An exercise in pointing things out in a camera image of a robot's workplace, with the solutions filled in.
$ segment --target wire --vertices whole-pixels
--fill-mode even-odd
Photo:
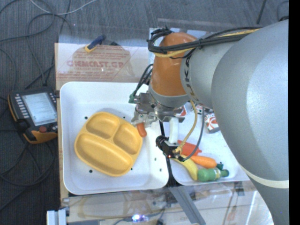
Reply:
[[[0,14],[1,14],[1,13],[3,12],[3,10],[4,10],[5,8],[7,8],[10,4],[12,4],[12,3],[14,3],[14,2],[17,2],[17,1],[20,1],[20,0],[13,0],[13,1],[9,2],[8,4],[6,4],[6,5],[0,10]],[[38,0],[38,1],[41,1],[41,2],[45,3],[48,7],[51,8],[51,6],[50,6],[49,4],[47,4],[45,1],[43,1],[43,0]],[[55,19],[55,14],[54,14],[54,11],[53,11],[53,10],[52,10],[52,12],[51,12],[50,14],[52,15],[52,20],[51,20],[50,24],[49,24],[46,28],[44,28],[44,29],[42,29],[42,30],[40,30],[40,31],[31,33],[31,34],[20,35],[20,36],[17,36],[17,37],[8,37],[8,38],[4,38],[4,39],[1,39],[0,42],[5,42],[5,41],[17,39],[17,38],[30,37],[30,36],[34,36],[34,35],[37,35],[37,34],[39,34],[39,33],[42,33],[42,32],[44,32],[44,31],[46,31],[48,28],[50,28],[50,26],[53,24],[54,19]]]
[[[116,221],[113,225],[117,225],[118,223],[123,222],[123,221],[132,222],[132,217],[120,219],[120,220]]]
[[[281,2],[279,5],[278,5],[278,7],[277,7],[277,20],[278,21],[280,21],[282,18],[279,18],[279,9],[280,9],[280,7],[282,6],[282,5],[284,5],[285,3],[288,3],[289,2],[289,0],[285,0],[285,1],[283,1],[283,2]]]
[[[259,11],[258,18],[257,18],[257,20],[256,20],[256,23],[257,23],[257,24],[259,24],[259,22],[260,22],[260,20],[261,20],[261,17],[262,17],[263,10],[264,10],[264,7],[265,7],[265,5],[266,5],[266,2],[267,2],[267,0],[263,0],[263,1],[262,1],[262,6],[261,6],[261,9],[260,9],[260,11]]]
[[[204,129],[203,129],[203,128],[204,128],[204,119],[205,119],[205,111],[204,111],[204,110],[205,110],[205,109],[202,110],[202,125],[201,125],[201,131],[200,131],[200,135],[199,135],[197,144],[196,144],[194,150],[191,152],[191,154],[188,155],[186,158],[184,158],[183,161],[186,161],[186,160],[188,160],[191,156],[193,156],[194,153],[197,151],[199,145],[200,145],[200,142],[201,142],[202,136],[203,136],[203,130],[204,130]]]
[[[183,44],[178,44],[178,45],[155,46],[154,43],[157,39],[172,33],[172,31],[170,31],[168,29],[158,29],[158,31],[154,31],[151,34],[151,38],[148,40],[148,50],[150,52],[155,53],[157,56],[160,56],[160,57],[172,57],[178,53],[182,53],[183,50],[188,51],[188,50],[195,49],[195,48],[201,49],[205,45],[207,46],[207,45],[215,45],[215,44],[220,44],[220,43],[239,41],[251,32],[253,32],[253,31],[243,32],[243,33],[236,34],[236,35],[229,34],[227,36],[201,38],[201,39],[193,41],[193,42],[188,42],[188,43],[183,43]]]
[[[134,92],[133,92],[133,96],[136,95],[137,91],[141,88],[141,86],[146,82],[146,80],[147,80],[147,79],[149,78],[149,76],[151,75],[152,69],[150,70],[150,72],[148,72],[147,75],[146,75],[146,73],[147,73],[148,69],[149,69],[150,67],[152,67],[152,66],[153,66],[153,64],[151,63],[151,64],[149,64],[149,65],[145,68],[145,70],[144,70],[144,72],[143,72],[143,74],[142,74],[142,76],[141,76],[141,78],[140,78],[140,80],[139,80],[139,82],[138,82],[138,84],[137,84],[137,86],[136,86],[136,89],[135,89]]]
[[[193,125],[192,125],[190,131],[188,132],[188,134],[187,134],[187,135],[185,136],[185,138],[181,141],[180,145],[175,149],[174,152],[180,152],[180,153],[181,153],[181,151],[182,151],[182,149],[183,149],[183,146],[185,145],[187,139],[190,137],[190,135],[192,134],[194,128],[195,128],[196,125],[197,125],[197,119],[198,119],[197,109],[196,109],[195,104],[194,104],[194,102],[193,102],[192,100],[190,100],[190,103],[191,103],[191,105],[192,105],[192,107],[193,107],[193,110],[194,110],[194,113],[195,113],[194,123],[193,123]]]
[[[50,13],[49,11],[44,10],[44,9],[41,8],[39,5],[37,5],[33,0],[30,0],[30,1],[31,1],[36,7],[38,7],[39,9],[43,10],[43,11],[46,12],[46,13]],[[86,4],[84,4],[84,5],[82,5],[81,7],[77,8],[77,9],[75,9],[75,10],[73,10],[73,11],[66,12],[66,13],[59,13],[59,14],[57,14],[57,15],[66,15],[66,14],[71,14],[71,13],[77,12],[78,10],[80,10],[80,9],[84,8],[85,6],[87,6],[87,5],[89,5],[89,4],[93,3],[93,2],[96,2],[96,1],[98,1],[98,0],[92,0],[92,1],[90,1],[90,2],[88,2],[88,3],[86,3]]]
[[[52,161],[50,162],[50,165],[45,169],[45,171],[43,173],[40,172],[40,169],[37,165],[37,162],[36,162],[35,158],[33,157],[32,153],[28,150],[28,145],[29,144],[25,144],[25,146],[23,147],[21,153],[19,154],[18,158],[16,159],[14,165],[11,166],[10,168],[8,168],[6,171],[0,173],[0,177],[3,178],[3,175],[5,175],[9,171],[11,171],[21,161],[21,158],[22,158],[23,153],[24,153],[25,150],[29,152],[29,155],[30,155],[31,159],[34,162],[35,168],[39,171],[40,174],[39,174],[38,178],[36,178],[34,180],[32,185],[26,185],[26,186],[24,186],[23,184],[15,184],[15,182],[11,182],[10,180],[4,179],[4,181],[6,181],[6,182],[8,182],[12,185],[22,187],[22,190],[18,194],[16,194],[12,199],[7,201],[4,205],[2,205],[0,207],[0,211],[2,211],[5,207],[7,207],[13,200],[15,200],[17,197],[19,197],[28,188],[31,188],[33,185],[37,185],[37,184],[40,184],[41,182],[43,182],[49,176],[50,171],[51,171],[50,169],[53,167],[56,156],[55,156],[55,152],[52,151],[52,149],[50,148],[50,145],[48,143],[46,143],[46,145],[47,145],[48,149],[50,150],[50,152],[52,154]]]
[[[0,174],[0,178],[2,180],[4,180],[5,182],[11,184],[11,185],[14,185],[14,186],[18,186],[18,187],[32,187],[34,185],[37,185],[39,184],[40,182],[42,182],[43,180],[45,180],[47,178],[47,176],[50,174],[50,169],[52,168],[52,165],[54,164],[54,160],[55,160],[55,154],[53,153],[53,151],[51,150],[50,146],[48,145],[48,143],[46,143],[48,148],[49,148],[49,151],[51,152],[52,154],[52,160],[51,160],[51,163],[50,165],[45,169],[45,171],[37,178],[35,179],[33,182],[31,183],[18,183],[18,182],[15,182],[15,181],[12,181],[12,180],[9,180],[7,179],[4,175],[2,175],[2,173]]]
[[[15,76],[14,76],[14,79],[13,79],[13,90],[14,90],[16,88],[16,81],[17,81],[17,66],[16,66],[16,63],[12,59],[12,57],[6,51],[4,51],[2,48],[0,48],[0,51],[3,52],[5,55],[7,55],[7,57],[10,60],[10,62],[13,64],[14,71],[15,71]]]
[[[7,5],[5,5],[5,6],[0,10],[0,14],[3,12],[3,10],[4,10],[7,6],[9,6],[10,4],[12,4],[12,3],[16,2],[16,1],[19,1],[19,0],[13,0],[13,1],[11,1],[10,3],[8,3]],[[52,7],[51,7],[50,5],[48,5],[46,2],[44,2],[43,0],[38,0],[38,1],[41,1],[41,2],[45,3],[45,4],[50,8],[51,11],[53,10]],[[70,3],[71,3],[71,0],[69,0],[67,11],[69,11]],[[32,23],[35,19],[37,19],[38,17],[44,16],[44,15],[51,15],[51,16],[52,16],[51,23],[50,23],[45,29],[30,34],[30,33],[29,33],[29,29],[30,29],[31,23]],[[49,68],[47,68],[45,71],[42,70],[40,63],[38,62],[38,60],[37,60],[37,58],[36,58],[36,56],[35,56],[35,54],[34,54],[34,52],[33,52],[33,49],[32,49],[32,47],[30,46],[29,37],[30,37],[30,36],[34,36],[34,35],[37,35],[37,34],[39,34],[39,33],[42,33],[42,32],[44,32],[44,31],[46,31],[46,30],[53,24],[54,18],[55,18],[55,17],[58,17],[58,18],[60,18],[60,19],[63,19],[63,23],[62,23],[62,25],[61,25],[61,27],[60,27],[60,31],[59,31],[59,34],[60,34],[60,32],[62,31],[62,28],[63,28],[64,23],[65,23],[65,22],[68,23],[68,21],[66,20],[66,16],[67,16],[67,15],[65,15],[64,17],[62,17],[62,16],[60,16],[60,15],[56,15],[56,14],[54,14],[53,11],[52,11],[51,13],[46,13],[46,14],[40,14],[40,15],[37,15],[37,16],[35,16],[33,19],[31,19],[31,21],[29,22],[28,27],[27,27],[27,34],[26,34],[26,35],[17,36],[17,37],[9,37],[9,38],[5,38],[5,39],[1,39],[1,40],[0,40],[0,42],[3,42],[3,41],[8,41],[8,40],[17,39],[17,38],[26,38],[26,39],[27,39],[27,43],[28,43],[30,52],[32,53],[34,59],[36,60],[38,66],[39,66],[39,69],[40,69],[40,75],[39,75],[36,79],[34,79],[30,84],[28,84],[28,85],[25,87],[25,89],[27,89],[29,86],[31,86],[31,85],[32,85],[38,78],[40,78],[40,77],[42,77],[42,79],[43,79],[43,84],[46,84],[46,81],[47,81],[47,79],[48,79],[48,77],[49,77],[49,74],[50,74],[50,70],[51,70],[51,68],[53,68],[54,65],[55,65],[55,64],[54,64],[54,55],[53,55],[53,57],[52,57],[52,65],[51,65]],[[3,52],[3,53],[5,53],[5,54],[8,56],[8,58],[10,59],[11,63],[13,64],[13,66],[14,66],[14,68],[15,68],[15,76],[14,76],[14,80],[13,80],[13,90],[14,90],[14,89],[16,88],[16,80],[17,80],[17,68],[16,68],[16,64],[15,64],[15,62],[13,61],[13,59],[11,58],[11,56],[10,56],[6,51],[4,51],[4,50],[1,49],[1,48],[0,48],[0,51]],[[48,71],[49,71],[48,76],[47,76],[47,78],[45,78],[45,73],[48,72]],[[7,107],[5,108],[5,110],[0,114],[0,118],[4,115],[4,113],[5,113],[7,110],[8,110],[8,106],[7,106]],[[18,132],[17,130],[12,130],[12,129],[3,129],[3,130],[0,130],[0,132],[6,132],[6,131],[15,131],[15,132]],[[18,198],[18,197],[19,197],[23,192],[25,192],[27,189],[32,188],[32,187],[35,186],[35,185],[41,184],[41,188],[42,188],[42,189],[41,189],[41,195],[45,194],[45,188],[44,188],[44,184],[43,184],[42,182],[49,176],[49,174],[50,174],[50,172],[51,172],[51,168],[53,167],[53,164],[54,164],[54,161],[55,161],[55,158],[56,158],[56,156],[55,156],[55,151],[53,152],[52,149],[50,148],[50,145],[49,145],[48,143],[46,143],[46,145],[47,145],[47,147],[48,147],[50,153],[52,154],[52,160],[51,160],[51,162],[50,162],[50,165],[44,170],[44,172],[41,172],[40,168],[38,167],[38,163],[37,163],[36,159],[34,158],[33,154],[31,153],[31,151],[30,151],[29,148],[28,148],[28,145],[29,145],[29,143],[28,143],[28,142],[25,142],[24,147],[23,147],[21,153],[18,155],[18,157],[17,157],[17,159],[15,160],[15,162],[13,163],[13,165],[12,165],[10,168],[8,168],[8,169],[6,169],[5,171],[3,171],[3,172],[0,173],[0,178],[3,179],[5,182],[7,182],[7,183],[9,183],[9,184],[11,184],[11,185],[14,185],[14,186],[22,187],[21,191],[19,191],[17,194],[15,194],[15,196],[14,196],[12,199],[10,199],[9,201],[7,201],[5,204],[3,204],[3,205],[0,207],[0,211],[2,211],[2,210],[3,210],[6,206],[8,206],[12,201],[14,201],[16,198]],[[7,179],[7,178],[5,177],[5,175],[8,174],[13,168],[15,168],[15,166],[17,166],[17,164],[18,164],[18,163],[21,161],[21,159],[23,158],[24,152],[25,152],[25,151],[27,151],[28,154],[30,155],[30,157],[31,157],[31,159],[32,159],[32,161],[33,161],[33,163],[34,163],[34,167],[35,167],[35,169],[36,169],[37,172],[38,172],[38,177],[37,177],[36,179],[34,179],[33,182],[30,182],[30,183],[23,183],[23,184],[22,184],[22,183],[15,182],[15,181],[11,181],[11,180]],[[45,212],[45,197],[41,198],[41,202],[42,202],[42,209],[41,209],[42,214],[41,214],[41,223],[40,223],[40,224],[42,224],[42,220],[44,219],[44,212]]]

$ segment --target gray carpet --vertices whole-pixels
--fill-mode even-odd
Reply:
[[[12,1],[0,0],[0,9]],[[69,3],[69,0],[43,0],[50,5],[48,7],[42,1],[35,1],[45,9],[54,9],[56,14],[66,12]],[[71,0],[70,11],[89,1]],[[72,30],[68,22],[51,15],[37,17],[28,27],[33,18],[43,13],[29,0],[18,0],[5,7],[0,13],[0,174],[22,185],[34,183],[43,172],[46,176],[34,186],[15,186],[0,179],[0,224],[45,224],[46,211],[60,206],[56,140],[49,146],[29,145],[20,162],[4,173],[14,165],[24,148],[23,141],[14,131],[5,99],[13,89],[43,85],[38,64],[43,71],[53,66],[54,43],[58,41],[60,32],[78,39],[90,39],[93,28],[110,28],[118,31],[116,34],[127,41],[126,45],[131,45],[136,38],[145,41],[149,28],[165,25],[211,31],[230,27],[263,27],[289,15],[289,3],[286,1],[267,0],[257,24],[263,0],[98,0],[66,16]],[[46,30],[24,37],[43,29]],[[49,71],[45,74],[47,85],[55,88],[55,70]],[[56,155],[53,164],[51,151]]]

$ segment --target yellow divided plate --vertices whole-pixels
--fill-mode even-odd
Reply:
[[[74,148],[89,166],[118,177],[132,168],[142,143],[137,129],[129,122],[109,112],[97,112],[78,133]]]

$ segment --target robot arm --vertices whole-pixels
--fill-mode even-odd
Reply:
[[[161,46],[172,58],[163,49],[154,51],[146,95],[152,110],[143,112],[168,120],[189,100],[212,109],[274,224],[288,225],[288,20],[235,38],[167,34]],[[203,46],[194,49],[199,41]]]

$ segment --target toy banana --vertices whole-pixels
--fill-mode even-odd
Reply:
[[[196,163],[191,160],[188,159],[184,162],[179,161],[178,159],[173,159],[174,161],[182,164],[189,172],[190,176],[192,177],[193,180],[197,181],[198,180],[198,167],[196,165]]]

